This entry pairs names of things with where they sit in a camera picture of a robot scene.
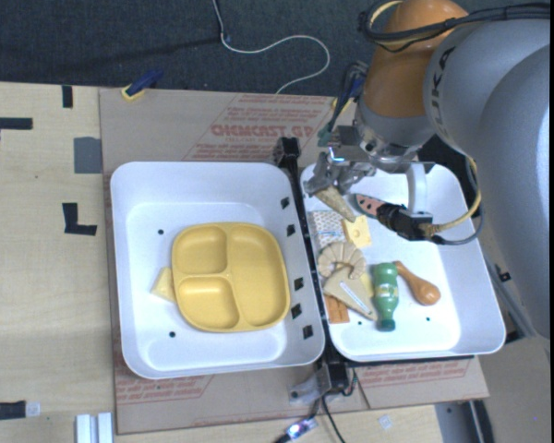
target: yellow divided plate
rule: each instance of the yellow divided plate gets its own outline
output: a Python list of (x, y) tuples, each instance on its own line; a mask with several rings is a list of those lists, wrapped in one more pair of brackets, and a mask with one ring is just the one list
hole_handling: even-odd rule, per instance
[(266, 329), (289, 309), (281, 248), (269, 231), (255, 224), (186, 228), (173, 243), (172, 268), (178, 308), (198, 329)]

